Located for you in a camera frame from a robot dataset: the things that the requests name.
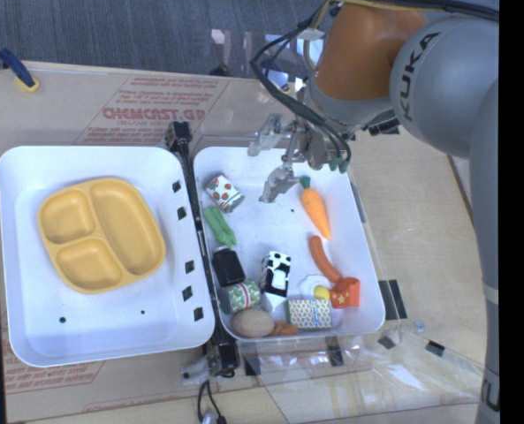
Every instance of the potato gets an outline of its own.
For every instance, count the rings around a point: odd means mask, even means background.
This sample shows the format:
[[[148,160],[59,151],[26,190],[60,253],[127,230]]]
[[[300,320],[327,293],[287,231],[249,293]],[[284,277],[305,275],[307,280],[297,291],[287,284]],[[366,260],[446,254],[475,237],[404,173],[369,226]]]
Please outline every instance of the potato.
[[[273,331],[275,323],[267,311],[250,307],[233,315],[231,325],[243,337],[264,337]]]

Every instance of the yellow plate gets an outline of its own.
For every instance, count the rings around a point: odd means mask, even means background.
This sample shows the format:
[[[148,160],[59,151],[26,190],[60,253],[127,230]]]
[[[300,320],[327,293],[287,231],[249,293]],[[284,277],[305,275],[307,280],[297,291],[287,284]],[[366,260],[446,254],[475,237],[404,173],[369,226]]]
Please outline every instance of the yellow plate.
[[[148,204],[122,179],[94,179],[53,193],[38,210],[38,227],[57,272],[79,292],[133,283],[165,258]]]

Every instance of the white plastic tray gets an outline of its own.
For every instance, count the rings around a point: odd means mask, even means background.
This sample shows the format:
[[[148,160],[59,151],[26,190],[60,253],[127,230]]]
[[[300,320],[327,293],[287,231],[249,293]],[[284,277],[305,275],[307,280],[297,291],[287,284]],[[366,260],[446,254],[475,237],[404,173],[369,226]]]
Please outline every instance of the white plastic tray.
[[[283,149],[262,151],[248,156],[246,148],[205,148],[194,159],[201,208],[216,204],[205,191],[206,184],[220,173],[226,174],[246,198],[230,213],[224,214],[236,234],[236,251],[248,278],[258,281],[262,258],[272,250],[289,254],[292,266],[288,297],[301,298],[300,282],[309,275],[321,275],[308,247],[312,235],[320,235],[300,204],[301,185],[279,194],[272,203],[259,201],[268,175],[282,164]],[[306,163],[294,163],[295,176],[311,177],[311,186],[318,190],[327,208],[331,240],[323,239],[330,262],[344,275],[361,280],[359,307],[334,310],[332,329],[303,330],[296,337],[363,334],[379,329],[385,319],[384,301],[377,282],[350,180],[347,174],[324,167],[311,170]],[[214,232],[206,230],[209,258],[220,246]],[[231,314],[221,312],[227,331],[238,340],[249,340],[236,334],[231,327]]]
[[[85,294],[67,286],[54,269],[36,214],[55,191],[101,177],[136,187],[158,222],[167,255],[150,276],[114,291]],[[181,219],[180,208],[186,214]],[[13,148],[0,158],[0,217],[10,342],[27,364],[50,367],[167,352],[211,337],[214,312],[183,171],[172,153]]]

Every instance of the patterned box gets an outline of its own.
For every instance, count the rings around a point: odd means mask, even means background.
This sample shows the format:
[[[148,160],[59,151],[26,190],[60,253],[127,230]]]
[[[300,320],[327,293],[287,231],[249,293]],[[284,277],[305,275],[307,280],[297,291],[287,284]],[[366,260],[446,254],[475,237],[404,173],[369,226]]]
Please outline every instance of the patterned box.
[[[300,329],[329,329],[332,327],[330,300],[290,299],[287,321]]]

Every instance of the toy sausage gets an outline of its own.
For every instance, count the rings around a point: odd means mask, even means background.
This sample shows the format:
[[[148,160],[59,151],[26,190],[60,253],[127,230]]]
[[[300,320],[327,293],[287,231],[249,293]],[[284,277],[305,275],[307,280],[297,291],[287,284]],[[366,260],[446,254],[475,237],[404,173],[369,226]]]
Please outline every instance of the toy sausage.
[[[311,254],[313,255],[313,260],[323,275],[331,280],[332,283],[337,283],[340,281],[342,279],[342,274],[334,268],[329,259],[326,257],[323,249],[323,241],[321,238],[319,236],[313,236],[308,241],[308,244]]]

